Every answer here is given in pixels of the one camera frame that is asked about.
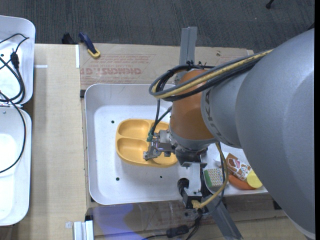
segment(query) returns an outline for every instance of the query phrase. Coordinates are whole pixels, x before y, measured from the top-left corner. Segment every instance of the gray robot arm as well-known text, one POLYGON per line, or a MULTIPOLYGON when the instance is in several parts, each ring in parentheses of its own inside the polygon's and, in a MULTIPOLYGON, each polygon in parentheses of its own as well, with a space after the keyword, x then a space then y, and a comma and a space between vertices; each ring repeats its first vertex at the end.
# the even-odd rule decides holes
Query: gray robot arm
POLYGON ((250 71, 205 90, 201 100, 212 135, 243 149, 265 188, 309 239, 316 239, 314 46, 311 29, 250 71))

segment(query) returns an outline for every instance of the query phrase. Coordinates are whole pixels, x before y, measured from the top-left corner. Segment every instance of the wooden table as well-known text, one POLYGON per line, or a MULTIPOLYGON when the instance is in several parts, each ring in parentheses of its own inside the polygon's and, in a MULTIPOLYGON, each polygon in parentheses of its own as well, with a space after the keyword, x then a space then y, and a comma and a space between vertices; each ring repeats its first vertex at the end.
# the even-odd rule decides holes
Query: wooden table
MULTIPOLYGON (((72 240, 72 223, 84 221, 89 203, 76 46, 36 44, 34 54, 33 97, 24 106, 33 123, 30 205, 26 217, 11 228, 12 239, 72 240)), ((236 219, 244 239, 305 240, 283 212, 279 211, 277 214, 281 216, 275 218, 270 218, 269 214, 267 219, 261 213, 268 211, 242 209, 231 214, 233 218, 248 218, 236 219)), ((0 240, 5 234, 5 228, 0 229, 0 240)), ((142 232, 140 235, 143 238, 150 234, 142 232)), ((96 239, 126 240, 130 237, 109 235, 96 239)), ((211 224, 200 227, 192 239, 224 238, 218 227, 211 224)))

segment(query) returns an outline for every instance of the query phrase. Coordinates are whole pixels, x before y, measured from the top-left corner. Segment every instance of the black wire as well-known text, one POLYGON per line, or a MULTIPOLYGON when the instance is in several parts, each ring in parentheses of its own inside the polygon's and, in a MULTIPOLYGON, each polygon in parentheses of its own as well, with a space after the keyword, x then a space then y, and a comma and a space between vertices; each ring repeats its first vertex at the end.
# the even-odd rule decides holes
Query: black wire
POLYGON ((162 114, 162 116, 159 117, 159 119, 156 121, 155 125, 157 125, 158 123, 160 123, 160 121, 171 111, 171 109, 172 109, 172 106, 169 107, 169 108, 166 110, 166 112, 164 112, 164 113, 162 114))
POLYGON ((17 95, 15 95, 14 97, 12 98, 9 98, 9 100, 7 99, 0 99, 0 102, 8 102, 8 101, 14 101, 15 99, 17 99, 20 95, 20 99, 15 102, 16 104, 19 104, 21 103, 21 101, 24 99, 25 97, 25 83, 23 81, 23 78, 20 74, 20 71, 19 69, 16 69, 16 72, 12 69, 12 67, 7 63, 5 62, 1 57, 0 57, 0 61, 10 70, 10 72, 14 75, 14 77, 16 78, 16 80, 18 81, 18 84, 19 84, 19 92, 17 95))
POLYGON ((238 75, 238 74, 241 74, 241 73, 244 73, 246 71, 251 70, 256 63, 257 63, 257 61, 249 62, 248 64, 240 66, 233 71, 229 71, 229 72, 226 72, 226 73, 223 73, 221 75, 214 77, 213 79, 207 81, 205 84, 199 86, 196 89, 193 89, 189 92, 186 92, 186 93, 183 93, 180 95, 172 95, 172 96, 163 98, 163 100, 167 101, 167 102, 175 102, 175 101, 190 97, 190 96, 197 94, 197 93, 200 93, 200 92, 202 92, 202 91, 204 91, 214 85, 217 85, 232 76, 235 76, 235 75, 238 75))
MULTIPOLYGON (((22 36, 24 39, 21 40, 21 41, 18 43, 18 45, 16 46, 15 50, 13 50, 12 54, 13 54, 13 53, 17 54, 17 51, 18 51, 20 45, 21 45, 25 40, 29 39, 29 37, 26 37, 26 36, 24 36, 24 35, 21 34, 21 33, 16 33, 16 34, 13 34, 13 35, 9 36, 8 38, 0 41, 0 44, 2 44, 3 42, 5 42, 5 41, 7 41, 7 40, 9 40, 9 39, 11 39, 11 38, 13 38, 13 37, 15 37, 15 36, 22 36)), ((15 67, 15 65, 13 65, 13 66, 15 67, 15 70, 16 70, 16 72, 15 72, 15 71, 12 69, 12 67, 9 65, 9 62, 12 61, 11 58, 10 58, 9 61, 5 61, 4 59, 2 59, 2 58, 0 57, 0 61, 3 63, 3 66, 0 67, 0 70, 3 69, 4 67, 7 67, 7 68, 9 69, 9 71, 14 75, 14 77, 16 78, 16 80, 18 81, 18 84, 19 84, 19 92, 18 92, 18 94, 16 94, 14 97, 11 97, 11 98, 9 98, 9 99, 0 99, 0 102, 12 102, 12 101, 14 101, 15 99, 17 99, 18 97, 20 97, 19 100, 15 102, 16 104, 19 104, 19 103, 21 103, 21 102, 24 100, 25 95, 26 95, 25 83, 24 83, 23 78, 22 78, 22 75, 21 75, 21 73, 20 73, 19 66, 18 66, 18 67, 15 67)))
POLYGON ((154 124, 153 124, 153 127, 151 128, 152 135, 155 133, 155 129, 158 124, 159 112, 160 112, 160 99, 158 98, 157 105, 156 105, 156 114, 155 114, 154 124))
POLYGON ((16 34, 13 34, 12 36, 10 36, 10 37, 8 37, 8 38, 0 41, 0 44, 3 43, 3 42, 5 42, 5 41, 7 41, 7 40, 9 40, 9 39, 11 39, 11 38, 13 38, 13 37, 15 37, 15 36, 18 36, 18 35, 19 35, 19 36, 22 36, 24 39, 21 40, 21 41, 18 43, 17 47, 15 48, 15 52, 17 52, 19 46, 20 46, 24 41, 26 41, 27 39, 29 39, 29 37, 26 37, 26 36, 24 36, 24 35, 21 34, 21 33, 16 33, 16 34))
POLYGON ((149 87, 149 93, 153 96, 158 96, 158 95, 163 95, 163 94, 166 94, 168 92, 171 92, 171 91, 174 91, 176 90, 177 88, 180 88, 180 87, 183 87, 191 82, 193 82, 194 80, 196 79, 199 79, 209 73, 212 73, 212 72, 215 72, 215 71, 218 71, 226 66, 229 66, 229 65, 232 65, 232 64, 235 64, 237 62, 240 62, 240 61, 243 61, 245 59, 250 59, 252 58, 253 56, 256 56, 258 54, 262 54, 264 53, 263 52, 260 52, 260 53, 256 53, 256 54, 253 54, 253 55, 248 55, 248 56, 245 56, 245 57, 241 57, 241 58, 237 58, 237 59, 234 59, 234 60, 231 60, 231 61, 228 61, 226 63, 223 63, 223 64, 220 64, 216 67, 213 67, 209 70, 207 70, 206 72, 204 73, 201 73, 179 85, 176 85, 174 87, 171 87, 171 88, 168 88, 166 90, 164 90, 164 87, 166 85, 166 82, 169 80, 169 78, 171 78, 174 74, 178 73, 179 71, 185 71, 185 70, 190 70, 191 68, 192 69, 203 69, 204 67, 203 66, 200 66, 200 65, 189 65, 189 64, 183 64, 183 65, 178 65, 170 70, 168 70, 166 73, 164 73, 163 75, 159 76, 155 81, 153 81, 153 83, 150 85, 149 87))
POLYGON ((165 236, 167 236, 167 234, 150 235, 150 236, 143 238, 142 240, 147 240, 147 239, 151 239, 151 238, 158 238, 158 237, 165 237, 165 236))
POLYGON ((20 112, 19 108, 17 107, 16 104, 14 104, 6 95, 4 95, 2 93, 2 91, 0 90, 0 95, 2 95, 8 102, 10 102, 14 108, 16 109, 16 111, 18 111, 21 119, 22 119, 22 123, 23 123, 23 143, 22 143, 22 148, 21 148, 21 152, 18 156, 18 158, 14 161, 13 164, 11 164, 9 167, 3 169, 3 170, 0 170, 0 174, 6 172, 7 170, 11 169, 12 167, 14 167, 18 161, 20 160, 20 158, 22 157, 22 154, 24 153, 24 150, 25 150, 25 145, 26 145, 26 136, 27 136, 27 126, 26 126, 26 121, 24 119, 24 116, 22 115, 22 113, 20 112))
POLYGON ((201 209, 197 210, 199 213, 199 216, 195 219, 195 222, 193 224, 193 226, 191 226, 189 229, 192 229, 194 227, 194 229, 191 231, 191 233, 187 236, 187 238, 185 240, 189 240, 199 229, 200 227, 200 221, 203 217, 203 212, 201 209))

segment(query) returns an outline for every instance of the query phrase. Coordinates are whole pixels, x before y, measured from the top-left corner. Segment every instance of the white container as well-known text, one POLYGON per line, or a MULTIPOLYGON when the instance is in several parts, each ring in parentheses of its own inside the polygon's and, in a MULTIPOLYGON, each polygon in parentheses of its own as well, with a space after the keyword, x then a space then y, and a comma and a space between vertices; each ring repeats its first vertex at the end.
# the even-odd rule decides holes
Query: white container
MULTIPOLYGON (((157 100, 149 94, 149 84, 94 84, 84 96, 88 183, 91 197, 101 205, 120 205, 143 202, 177 201, 177 182, 191 177, 190 169, 179 163, 168 168, 131 165, 116 152, 116 132, 120 122, 126 119, 154 120, 157 100)), ((171 102, 161 101, 160 115, 171 102)), ((168 114, 163 121, 169 122, 168 114)), ((225 154, 229 152, 247 161, 239 148, 222 145, 225 154)), ((219 155, 215 145, 209 146, 203 162, 206 169, 217 168, 219 155)), ((224 195, 245 195, 267 192, 264 187, 256 190, 239 190, 229 185, 224 195)))
MULTIPOLYGON (((25 125, 25 146, 21 158, 15 166, 0 173, 0 226, 13 225, 21 221, 28 212, 31 178, 31 140, 32 121, 21 109, 33 95, 35 26, 27 19, 0 15, 0 57, 14 69, 10 55, 16 50, 19 57, 25 96, 17 104, 25 125)), ((12 98, 19 92, 19 83, 9 69, 0 61, 0 90, 12 98)), ((0 102, 0 171, 18 158, 24 141, 24 125, 16 108, 12 104, 0 102)))

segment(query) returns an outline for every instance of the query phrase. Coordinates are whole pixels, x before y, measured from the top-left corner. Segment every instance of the yellow divided plate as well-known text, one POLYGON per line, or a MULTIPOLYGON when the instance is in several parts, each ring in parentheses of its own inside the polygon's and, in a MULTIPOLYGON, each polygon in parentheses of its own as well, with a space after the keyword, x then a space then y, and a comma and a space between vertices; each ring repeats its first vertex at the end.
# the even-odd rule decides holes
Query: yellow divided plate
MULTIPOLYGON (((165 157, 163 152, 157 158, 144 160, 144 151, 148 151, 150 145, 150 142, 147 141, 148 133, 154 122, 154 120, 149 119, 127 119, 118 125, 115 135, 115 148, 122 160, 136 166, 160 168, 173 166, 178 161, 173 153, 170 157, 165 157)), ((169 124, 161 121, 155 127, 155 132, 168 128, 169 124)))

